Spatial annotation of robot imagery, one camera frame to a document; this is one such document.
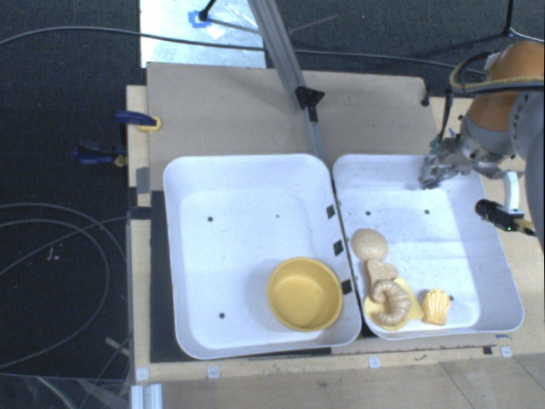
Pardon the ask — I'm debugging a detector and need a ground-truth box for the beige round bread roll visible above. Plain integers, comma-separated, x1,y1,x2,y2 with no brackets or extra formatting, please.
350,228,390,262

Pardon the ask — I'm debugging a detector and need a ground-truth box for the yellow bowl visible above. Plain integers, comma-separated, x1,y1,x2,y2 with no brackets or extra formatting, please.
266,256,344,333

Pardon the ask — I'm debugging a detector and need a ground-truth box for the beige croissant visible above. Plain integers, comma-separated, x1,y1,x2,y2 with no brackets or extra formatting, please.
369,279,412,327

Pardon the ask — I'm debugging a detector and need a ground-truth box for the brown cardboard board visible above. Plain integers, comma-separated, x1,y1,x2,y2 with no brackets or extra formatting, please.
146,60,529,357

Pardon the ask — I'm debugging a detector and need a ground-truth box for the black cylinder on white bracket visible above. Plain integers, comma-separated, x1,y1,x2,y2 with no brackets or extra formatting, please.
474,170,527,232

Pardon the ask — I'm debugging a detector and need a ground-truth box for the white plastic tray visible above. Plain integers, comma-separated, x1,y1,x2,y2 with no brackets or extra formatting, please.
163,153,364,361
331,153,525,342

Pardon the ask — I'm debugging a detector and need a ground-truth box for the yellow shell-shaped cake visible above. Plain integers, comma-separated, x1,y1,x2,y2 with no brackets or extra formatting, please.
421,287,452,327

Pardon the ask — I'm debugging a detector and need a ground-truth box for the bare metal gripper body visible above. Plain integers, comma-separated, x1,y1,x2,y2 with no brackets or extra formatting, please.
429,135,495,175

